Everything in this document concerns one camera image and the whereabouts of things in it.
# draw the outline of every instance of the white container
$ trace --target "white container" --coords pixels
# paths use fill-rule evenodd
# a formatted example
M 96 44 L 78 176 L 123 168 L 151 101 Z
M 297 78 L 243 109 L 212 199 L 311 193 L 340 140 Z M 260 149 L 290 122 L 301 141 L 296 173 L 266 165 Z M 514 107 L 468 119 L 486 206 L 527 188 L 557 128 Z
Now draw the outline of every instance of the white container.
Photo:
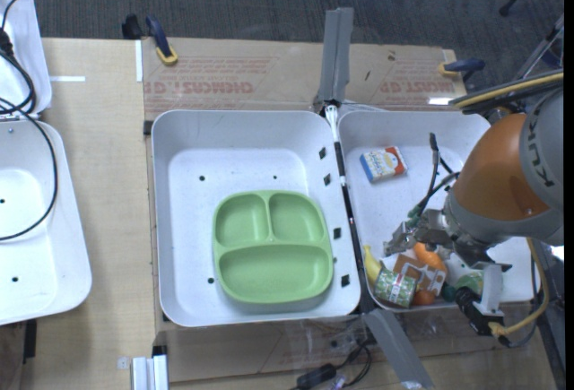
M 383 244 L 407 213 L 423 198 L 431 182 L 432 151 L 429 134 L 437 136 L 440 156 L 454 171 L 459 171 L 482 134 L 490 124 L 478 115 L 451 111 L 353 111 L 339 120 L 339 135 L 357 233 L 362 245 L 369 245 L 376 258 L 383 256 Z M 370 183 L 365 175 L 361 154 L 386 146 L 397 146 L 408 170 L 399 176 Z M 444 176 L 447 172 L 439 169 Z M 446 199 L 444 188 L 427 205 L 441 210 Z M 502 275 L 500 302 L 525 301 L 533 297 L 530 283 L 530 249 L 524 238 L 511 238 L 488 251 L 497 263 L 512 264 Z M 462 275 L 470 273 L 456 255 L 445 261 L 447 281 L 454 285 Z M 453 305 L 437 298 L 429 306 L 413 306 L 410 310 L 443 308 Z
M 0 25 L 9 2 L 0 0 Z M 34 0 L 17 0 L 6 15 L 4 29 L 16 58 L 33 81 L 37 105 L 30 116 L 37 119 L 49 107 L 51 88 Z M 3 58 L 0 77 L 4 84 L 0 97 L 16 104 L 23 101 L 27 85 Z M 0 238 L 26 230 L 40 218 L 55 185 L 48 143 L 30 120 L 17 111 L 14 115 L 17 118 L 0 116 Z M 91 268 L 64 145 L 53 127 L 38 124 L 53 146 L 57 196 L 37 227 L 20 237 L 0 240 L 0 325 L 75 308 L 91 288 Z
M 155 120 L 152 147 L 160 301 L 170 320 L 228 325 L 341 316 L 356 308 L 361 287 L 333 137 L 322 117 L 308 111 L 169 111 Z M 334 275 L 318 297 L 246 305 L 218 283 L 216 207 L 229 195 L 262 189 L 302 193 L 322 210 Z

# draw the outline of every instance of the cardboard sheet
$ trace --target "cardboard sheet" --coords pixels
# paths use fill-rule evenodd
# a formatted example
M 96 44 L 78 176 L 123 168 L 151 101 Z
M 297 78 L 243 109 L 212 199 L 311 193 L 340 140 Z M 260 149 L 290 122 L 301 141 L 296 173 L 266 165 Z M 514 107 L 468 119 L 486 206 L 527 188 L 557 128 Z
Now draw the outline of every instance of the cardboard sheet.
M 313 109 L 323 45 L 240 39 L 169 39 L 178 62 L 164 65 L 153 39 L 142 41 L 145 115 L 170 109 Z M 465 94 L 462 78 L 439 64 L 456 60 L 440 47 L 351 44 L 349 104 L 429 109 L 430 99 Z M 432 106 L 433 109 L 448 107 Z

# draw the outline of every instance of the green divided plate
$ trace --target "green divided plate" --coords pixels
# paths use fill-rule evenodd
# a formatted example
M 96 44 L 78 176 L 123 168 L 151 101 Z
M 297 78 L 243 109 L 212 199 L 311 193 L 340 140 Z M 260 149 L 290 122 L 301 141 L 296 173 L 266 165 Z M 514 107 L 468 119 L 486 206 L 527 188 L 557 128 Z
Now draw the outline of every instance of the green divided plate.
M 323 213 L 306 195 L 290 191 L 250 191 L 220 202 L 213 256 L 225 292 L 251 304 L 314 298 L 333 278 Z

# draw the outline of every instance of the black cable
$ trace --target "black cable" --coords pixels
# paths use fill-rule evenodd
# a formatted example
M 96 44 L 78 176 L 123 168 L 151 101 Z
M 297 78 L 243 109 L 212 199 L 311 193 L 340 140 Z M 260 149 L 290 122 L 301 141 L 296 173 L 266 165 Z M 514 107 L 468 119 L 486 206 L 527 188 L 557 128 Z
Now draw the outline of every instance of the black cable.
M 528 312 L 528 315 L 535 312 L 539 306 L 538 299 L 536 298 L 538 293 L 536 290 L 536 272 L 535 272 L 535 260 L 534 260 L 534 258 L 530 258 L 530 276 L 531 276 L 530 280 L 532 281 L 532 292 L 534 293 L 534 298 L 532 300 L 532 308 L 530 309 L 530 312 Z M 530 328 L 530 331 L 528 332 L 528 334 L 518 341 L 511 342 L 508 338 L 501 336 L 499 338 L 499 342 L 502 345 L 508 347 L 509 349 L 516 349 L 518 347 L 523 347 L 528 342 L 530 342 L 530 340 L 532 339 L 532 336 L 535 335 L 536 327 L 537 327 L 536 322 L 533 322 L 532 328 Z
M 12 7 L 12 4 L 14 4 L 16 1 L 18 0 L 10 0 L 10 2 L 8 3 L 8 5 L 6 6 L 6 8 L 4 9 L 4 16 L 2 18 L 2 26 L 0 26 L 0 29 L 4 29 L 4 26 L 6 25 L 6 16 L 8 15 L 8 11 L 10 11 L 10 8 Z
M 358 349 L 359 351 L 365 351 L 365 353 L 367 354 L 367 362 L 365 363 L 365 366 L 363 367 L 361 372 L 357 376 L 355 376 L 353 380 L 351 380 L 350 382 L 345 382 L 343 384 L 343 388 L 346 388 L 348 386 L 354 386 L 357 382 L 361 381 L 363 378 L 365 378 L 365 376 L 367 376 L 367 374 L 369 374 L 370 365 L 373 362 L 373 358 L 370 353 L 370 350 L 367 348 L 366 342 L 359 345 Z
M 12 104 L 8 100 L 3 99 L 2 97 L 0 97 L 0 102 L 2 102 L 3 105 L 7 105 L 8 107 L 10 107 L 13 111 L 15 111 L 17 109 L 14 106 L 14 104 Z M 50 156 L 52 158 L 53 171 L 54 171 L 54 192 L 52 193 L 52 198 L 50 200 L 50 203 L 48 205 L 47 210 L 34 223 L 32 223 L 26 229 L 16 232 L 15 234 L 0 237 L 0 242 L 5 241 L 5 240 L 10 240 L 12 238 L 20 237 L 20 236 L 30 232 L 31 230 L 37 228 L 48 217 L 48 215 L 50 214 L 50 212 L 54 208 L 54 205 L 55 205 L 56 199 L 57 199 L 57 161 L 56 161 L 56 153 L 54 151 L 54 146 L 52 145 L 52 142 L 50 142 L 48 134 L 46 134 L 46 131 L 41 127 L 40 124 L 38 124 L 38 122 L 36 122 L 27 112 L 22 111 L 21 109 L 17 109 L 17 110 L 24 117 L 26 117 L 33 125 L 36 126 L 36 128 L 40 131 L 40 133 L 42 134 L 42 136 L 46 140 L 46 143 L 48 144 L 48 148 L 50 149 Z
M 440 156 L 440 165 L 442 165 L 442 168 L 444 170 L 446 170 L 448 173 L 452 173 L 452 168 L 449 167 L 449 165 L 445 162 L 444 159 L 442 159 L 442 156 Z
M 417 204 L 417 206 L 422 207 L 423 205 L 426 205 L 426 203 L 429 202 L 429 200 L 431 199 L 431 197 L 433 197 L 435 194 L 438 193 L 438 191 L 446 186 L 448 183 L 450 183 L 453 179 L 458 178 L 458 175 L 460 175 L 459 171 L 454 171 L 452 173 L 449 173 L 448 175 L 446 175 L 442 181 L 440 183 L 438 183 L 433 189 L 432 191 L 430 191 L 429 194 L 427 194 L 426 196 L 423 197 L 423 199 Z
M 30 75 L 26 73 L 26 70 L 22 68 L 18 60 L 16 59 L 14 52 L 13 52 L 13 44 L 10 41 L 10 37 L 8 33 L 4 30 L 4 26 L 6 23 L 6 18 L 8 16 L 8 12 L 10 8 L 17 0 L 11 0 L 10 3 L 4 9 L 4 16 L 2 19 L 2 26 L 0 27 L 0 56 L 6 60 L 10 65 L 12 65 L 16 70 L 22 75 L 22 78 L 26 82 L 28 87 L 28 95 L 26 98 L 18 105 L 13 105 L 13 107 L 17 110 L 24 110 L 26 105 L 30 103 L 30 107 L 28 108 L 28 112 L 32 112 L 36 108 L 36 92 L 34 90 L 34 84 Z M 13 110 L 3 109 L 0 111 L 0 116 L 11 114 Z
M 431 192 L 434 189 L 434 184 L 437 180 L 437 175 L 439 173 L 439 162 L 440 162 L 440 152 L 439 146 L 437 145 L 437 137 L 431 132 L 429 136 L 430 148 L 432 149 L 432 175 L 430 177 L 429 189 L 427 195 L 419 202 L 419 210 L 417 212 L 418 216 L 422 215 L 424 207 L 426 207 L 429 199 L 431 198 Z
M 365 351 L 365 353 L 367 354 L 367 362 L 365 363 L 365 366 L 363 366 L 359 374 L 353 380 L 345 383 L 343 385 L 343 388 L 356 384 L 357 382 L 362 380 L 365 376 L 367 376 L 367 374 L 369 373 L 370 365 L 372 364 L 372 355 L 367 346 L 372 343 L 374 343 L 372 340 L 367 339 L 366 341 L 358 344 L 357 347 L 355 347 L 347 355 L 343 363 L 337 366 L 327 363 L 326 365 L 323 365 L 320 368 L 313 369 L 310 372 L 298 377 L 297 385 L 291 388 L 291 390 L 309 390 L 313 386 L 317 386 L 320 383 L 327 381 L 329 378 L 333 378 L 338 369 L 341 369 L 344 366 L 348 365 L 349 363 L 352 363 L 359 357 L 362 351 Z

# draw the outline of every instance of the black wire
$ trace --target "black wire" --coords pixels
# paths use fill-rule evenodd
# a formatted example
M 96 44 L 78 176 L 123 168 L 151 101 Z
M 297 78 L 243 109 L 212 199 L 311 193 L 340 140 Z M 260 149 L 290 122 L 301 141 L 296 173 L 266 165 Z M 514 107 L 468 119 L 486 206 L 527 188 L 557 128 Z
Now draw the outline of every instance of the black wire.
M 13 107 L 17 110 L 24 110 L 24 107 L 28 103 L 30 103 L 30 107 L 28 108 L 28 112 L 31 112 L 36 108 L 36 92 L 34 91 L 34 83 L 33 83 L 32 79 L 30 78 L 30 75 L 28 73 L 26 73 L 26 70 L 24 70 L 22 68 L 22 66 L 20 65 L 20 63 L 18 62 L 16 57 L 14 56 L 12 42 L 10 41 L 10 37 L 8 36 L 8 33 L 4 30 L 6 18 L 8 16 L 8 12 L 10 11 L 10 8 L 12 7 L 12 5 L 16 1 L 17 0 L 11 0 L 10 3 L 8 3 L 6 8 L 4 9 L 2 26 L 0 27 L 0 40 L 1 40 L 0 41 L 0 56 L 4 60 L 6 60 L 10 65 L 12 65 L 14 68 L 16 68 L 16 70 L 18 70 L 18 72 L 24 78 L 26 85 L 28 86 L 28 95 L 26 96 L 24 101 L 18 105 L 13 105 Z M 12 110 L 3 109 L 2 111 L 0 111 L 0 116 L 11 114 L 12 112 L 13 112 L 13 109 Z
M 16 110 L 17 108 L 14 106 L 14 104 L 12 104 L 10 101 L 3 99 L 2 97 L 0 97 L 0 101 L 4 104 L 4 105 L 8 105 L 9 107 L 11 107 L 14 110 Z M 28 232 L 30 232 L 31 230 L 37 228 L 50 214 L 50 212 L 52 211 L 52 209 L 54 208 L 54 205 L 56 203 L 56 198 L 57 198 L 57 161 L 56 161 L 56 153 L 54 151 L 54 146 L 52 145 L 52 142 L 50 142 L 50 139 L 48 137 L 48 134 L 46 134 L 46 131 L 41 127 L 40 124 L 38 124 L 38 122 L 36 122 L 26 111 L 22 111 L 21 109 L 17 109 L 18 112 L 20 112 L 23 116 L 25 116 L 33 125 L 36 126 L 36 128 L 40 131 L 40 133 L 42 134 L 42 136 L 44 137 L 44 139 L 46 140 L 46 143 L 48 144 L 48 148 L 50 149 L 50 156 L 52 158 L 52 167 L 53 167 L 53 171 L 54 171 L 54 192 L 52 193 L 52 198 L 50 200 L 50 203 L 48 205 L 47 210 L 44 212 L 44 214 L 42 214 L 42 216 L 40 216 L 34 223 L 32 223 L 29 227 L 27 227 L 24 230 L 20 230 L 18 232 L 16 232 L 15 234 L 9 235 L 9 236 L 3 236 L 0 237 L 0 242 L 1 241 L 5 241 L 5 240 L 10 240 L 12 238 L 17 238 L 20 237 Z
M 536 309 L 539 306 L 538 300 L 536 298 L 537 296 L 537 290 L 536 290 L 536 272 L 535 272 L 535 260 L 534 258 L 530 259 L 530 276 L 531 276 L 531 281 L 532 281 L 532 292 L 534 293 L 534 298 L 532 300 L 533 306 L 530 309 L 530 312 L 528 313 L 528 315 L 532 314 L 533 312 L 536 311 Z M 510 342 L 510 341 L 504 341 L 503 344 L 506 345 L 509 349 L 516 349 L 517 347 L 523 347 L 524 345 L 526 345 L 530 339 L 532 339 L 532 336 L 535 335 L 535 331 L 536 331 L 536 327 L 537 324 L 536 322 L 533 322 L 532 324 L 532 328 L 530 329 L 530 331 L 528 332 L 528 334 L 523 337 L 522 339 L 515 341 L 515 342 Z
M 437 137 L 434 133 L 430 133 L 430 148 L 432 149 L 432 176 L 430 177 L 429 189 L 427 195 L 419 202 L 418 216 L 422 215 L 424 207 L 426 207 L 429 199 L 431 198 L 431 192 L 434 189 L 434 184 L 437 180 L 437 175 L 439 174 L 439 162 L 440 162 L 440 152 L 439 146 L 437 145 Z
M 373 358 L 372 358 L 372 355 L 370 353 L 370 350 L 367 348 L 366 343 L 367 342 L 362 343 L 357 348 L 359 352 L 365 351 L 365 353 L 367 354 L 367 362 L 365 363 L 365 366 L 363 367 L 361 372 L 353 380 L 351 380 L 350 382 L 344 383 L 343 388 L 346 388 L 348 386 L 354 386 L 357 382 L 362 380 L 369 373 L 370 365 L 372 364 Z
M 440 157 L 440 165 L 442 165 L 442 168 L 444 170 L 446 170 L 448 173 L 452 173 L 452 168 L 449 167 L 449 165 L 445 162 L 444 159 L 442 159 L 442 156 Z
M 438 191 L 446 186 L 448 183 L 450 183 L 453 179 L 458 178 L 458 175 L 460 175 L 459 171 L 455 171 L 452 173 L 449 173 L 448 175 L 446 175 L 442 181 L 440 183 L 438 183 L 433 189 L 432 191 L 430 191 L 429 194 L 427 194 L 426 196 L 423 197 L 423 199 L 417 204 L 420 207 L 423 207 L 424 205 L 426 205 L 429 200 L 431 199 L 431 197 L 433 197 L 435 194 L 438 193 Z
M 30 78 L 30 75 L 26 73 L 26 70 L 22 68 L 22 66 L 14 56 L 8 56 L 3 50 L 0 50 L 0 56 L 8 63 L 10 63 L 14 68 L 16 68 L 18 72 L 20 72 L 20 74 L 24 78 L 24 81 L 26 82 L 26 85 L 28 86 L 28 95 L 26 96 L 26 98 L 20 104 L 13 105 L 13 108 L 3 109 L 2 111 L 0 111 L 0 116 L 12 114 L 15 110 L 26 112 L 26 110 L 24 110 L 24 107 L 28 103 L 30 103 L 30 108 L 27 110 L 27 112 L 30 113 L 36 107 L 36 92 L 34 91 L 34 84 L 32 82 L 32 79 Z
M 6 16 L 8 15 L 8 11 L 10 11 L 12 4 L 14 4 L 16 1 L 18 1 L 18 0 L 10 0 L 8 5 L 4 9 L 4 16 L 2 17 L 2 26 L 0 27 L 2 30 L 4 29 L 4 26 L 6 25 Z

